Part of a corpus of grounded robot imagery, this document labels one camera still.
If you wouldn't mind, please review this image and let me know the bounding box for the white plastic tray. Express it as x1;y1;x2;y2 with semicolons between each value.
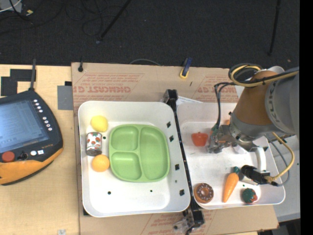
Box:
176;101;287;211
77;100;192;218

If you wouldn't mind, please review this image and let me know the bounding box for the thin black rod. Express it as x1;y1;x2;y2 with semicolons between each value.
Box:
170;99;199;213

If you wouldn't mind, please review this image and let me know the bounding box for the yellow lemon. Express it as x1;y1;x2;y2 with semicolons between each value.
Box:
90;115;109;133

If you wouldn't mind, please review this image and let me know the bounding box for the orange carrot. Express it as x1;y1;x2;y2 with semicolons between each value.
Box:
222;166;241;204

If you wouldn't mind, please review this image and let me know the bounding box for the red strawberry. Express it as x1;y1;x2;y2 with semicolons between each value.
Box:
242;188;258;204

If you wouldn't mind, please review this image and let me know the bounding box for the green divided plate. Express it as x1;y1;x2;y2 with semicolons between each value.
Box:
108;124;171;183

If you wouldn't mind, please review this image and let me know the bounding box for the black cylinder on white bracket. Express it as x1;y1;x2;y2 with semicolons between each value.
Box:
240;146;271;186

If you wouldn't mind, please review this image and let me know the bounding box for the small can with tomato print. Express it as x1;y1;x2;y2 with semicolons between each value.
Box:
86;132;103;157

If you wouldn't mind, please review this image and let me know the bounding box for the brown doughnut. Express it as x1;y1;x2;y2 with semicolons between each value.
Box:
193;182;215;204

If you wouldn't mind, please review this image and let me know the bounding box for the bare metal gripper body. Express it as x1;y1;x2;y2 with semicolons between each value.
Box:
213;124;255;152

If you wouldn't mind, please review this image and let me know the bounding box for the brown cardboard board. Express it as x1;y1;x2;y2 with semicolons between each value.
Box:
70;62;280;235

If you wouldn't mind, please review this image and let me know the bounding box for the orange fruit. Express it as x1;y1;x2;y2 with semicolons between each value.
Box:
91;154;111;173

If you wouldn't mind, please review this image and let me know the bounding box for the red bell pepper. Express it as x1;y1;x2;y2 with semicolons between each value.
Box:
191;131;209;147

